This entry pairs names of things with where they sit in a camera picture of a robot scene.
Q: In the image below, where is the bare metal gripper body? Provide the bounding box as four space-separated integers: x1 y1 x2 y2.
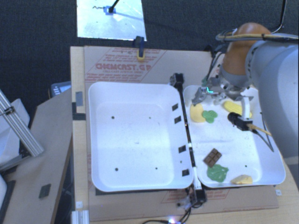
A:
205 76 249 101

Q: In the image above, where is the yellow toy corn cob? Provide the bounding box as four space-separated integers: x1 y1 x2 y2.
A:
223 100 253 119

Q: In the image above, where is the yellow toy pear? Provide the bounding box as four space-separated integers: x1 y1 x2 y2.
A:
189 103 206 124

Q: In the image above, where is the green toy broccoli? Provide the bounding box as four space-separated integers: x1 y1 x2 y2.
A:
201 110 219 124

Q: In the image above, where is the thin black and white rod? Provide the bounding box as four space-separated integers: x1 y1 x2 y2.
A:
177 83 203 189

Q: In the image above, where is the white plastic tray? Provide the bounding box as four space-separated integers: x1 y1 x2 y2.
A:
88 81 195 193
183 84 287 189

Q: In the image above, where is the brown toy chocolate bar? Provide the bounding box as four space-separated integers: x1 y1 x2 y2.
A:
203 148 223 168

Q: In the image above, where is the green toy lettuce leaf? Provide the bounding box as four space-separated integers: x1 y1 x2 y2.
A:
206 164 229 182

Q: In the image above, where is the yellow toy cheese wedge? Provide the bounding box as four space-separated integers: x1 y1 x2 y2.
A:
230 174 254 185

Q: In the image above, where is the brown cardboard board, red print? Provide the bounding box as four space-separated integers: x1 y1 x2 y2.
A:
70 45 280 222

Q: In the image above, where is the black cylinder on white bracket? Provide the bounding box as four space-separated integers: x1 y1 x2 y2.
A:
227 96 254 132

